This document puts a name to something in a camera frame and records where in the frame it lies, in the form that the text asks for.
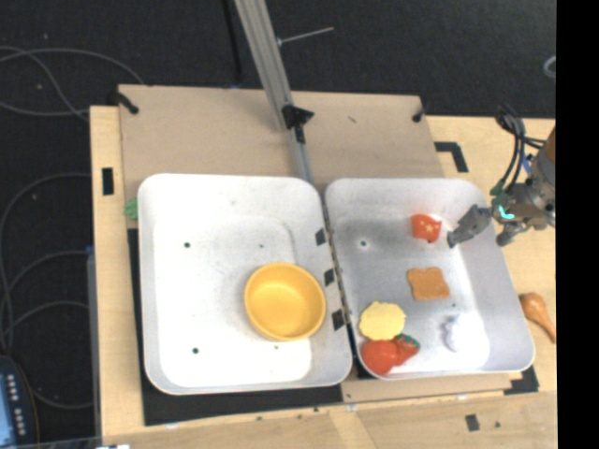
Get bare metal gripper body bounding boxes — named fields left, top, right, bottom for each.
left=507, top=181, right=557, bottom=232

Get brown toast slice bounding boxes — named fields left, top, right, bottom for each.
left=405, top=267, right=452, bottom=302

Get brown chicken drumstick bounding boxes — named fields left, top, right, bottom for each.
left=519, top=292, right=557, bottom=344

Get white plastic tray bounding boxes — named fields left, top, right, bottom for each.
left=137, top=172, right=354, bottom=397
left=323, top=177, right=536, bottom=382

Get small white lumpy toy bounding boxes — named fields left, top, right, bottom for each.
left=441, top=313, right=465, bottom=353

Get yellow round biscuit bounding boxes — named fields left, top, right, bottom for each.
left=358, top=300, right=407, bottom=341

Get red strawberry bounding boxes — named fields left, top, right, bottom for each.
left=392, top=333, right=421, bottom=367

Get thin black and white rod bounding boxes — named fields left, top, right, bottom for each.
left=320, top=195, right=355, bottom=345

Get red tomato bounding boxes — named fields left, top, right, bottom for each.
left=360, top=339, right=400, bottom=377

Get yellow bowl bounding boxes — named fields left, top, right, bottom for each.
left=243, top=262, right=328, bottom=343

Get brown flat board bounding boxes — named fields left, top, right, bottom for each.
left=116, top=83, right=517, bottom=404

